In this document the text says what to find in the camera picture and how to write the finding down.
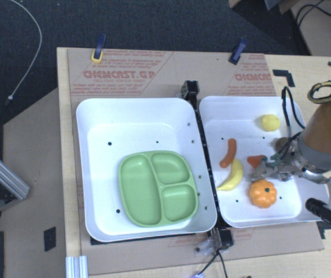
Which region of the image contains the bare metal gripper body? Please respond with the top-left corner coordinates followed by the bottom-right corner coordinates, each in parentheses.
top-left (268, 151), bottom-right (311, 182)

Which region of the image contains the brown cardboard board red print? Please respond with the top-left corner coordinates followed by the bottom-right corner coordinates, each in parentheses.
top-left (67, 48), bottom-right (325, 276)

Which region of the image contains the orange carrot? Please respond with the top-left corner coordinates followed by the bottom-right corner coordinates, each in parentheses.
top-left (247, 155), bottom-right (268, 169)

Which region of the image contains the green divided plate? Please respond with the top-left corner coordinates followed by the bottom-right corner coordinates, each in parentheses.
top-left (118, 150), bottom-right (199, 228)

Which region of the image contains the black cylinder on white bracket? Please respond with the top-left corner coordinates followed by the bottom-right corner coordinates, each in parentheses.
top-left (304, 175), bottom-right (331, 227)

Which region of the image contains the brown round biscuit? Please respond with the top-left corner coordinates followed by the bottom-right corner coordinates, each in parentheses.
top-left (275, 137), bottom-right (293, 153)

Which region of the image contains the orange sausage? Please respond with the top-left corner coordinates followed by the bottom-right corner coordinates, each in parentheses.
top-left (219, 138), bottom-right (238, 169)

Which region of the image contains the yellow banana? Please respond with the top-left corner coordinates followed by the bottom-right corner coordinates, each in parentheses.
top-left (216, 158), bottom-right (244, 192)

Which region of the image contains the orange pumpkin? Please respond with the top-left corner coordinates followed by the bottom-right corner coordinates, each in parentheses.
top-left (248, 179), bottom-right (278, 209)

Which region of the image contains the white plastic tray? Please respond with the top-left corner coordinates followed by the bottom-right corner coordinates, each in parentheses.
top-left (75, 97), bottom-right (218, 243)
top-left (198, 96), bottom-right (331, 229)

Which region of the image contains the yellow lemon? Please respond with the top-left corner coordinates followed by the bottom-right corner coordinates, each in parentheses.
top-left (261, 114), bottom-right (281, 132)

